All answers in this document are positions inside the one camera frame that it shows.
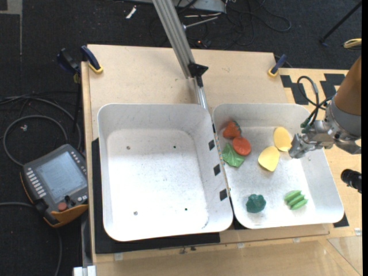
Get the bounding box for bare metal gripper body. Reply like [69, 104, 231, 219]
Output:
[298, 119, 362, 155]

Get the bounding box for yellow toy crisp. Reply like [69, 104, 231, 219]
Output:
[258, 145, 281, 173]
[273, 126, 293, 152]

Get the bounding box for white plastic tray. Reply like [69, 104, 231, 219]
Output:
[97, 102, 234, 243]
[212, 102, 345, 230]

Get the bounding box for light green ridged toy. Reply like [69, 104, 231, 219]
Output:
[283, 190, 309, 211]

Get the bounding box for red toy tomato slice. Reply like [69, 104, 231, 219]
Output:
[232, 136, 252, 156]

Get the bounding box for green toy lettuce leaf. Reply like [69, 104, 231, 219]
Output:
[221, 142, 246, 168]

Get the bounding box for dark green toy broccoli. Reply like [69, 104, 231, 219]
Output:
[245, 194, 267, 214]

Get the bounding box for red toy strawberry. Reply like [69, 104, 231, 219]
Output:
[223, 120, 242, 140]

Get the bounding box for pale wood board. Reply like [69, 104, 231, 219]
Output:
[86, 44, 331, 265]

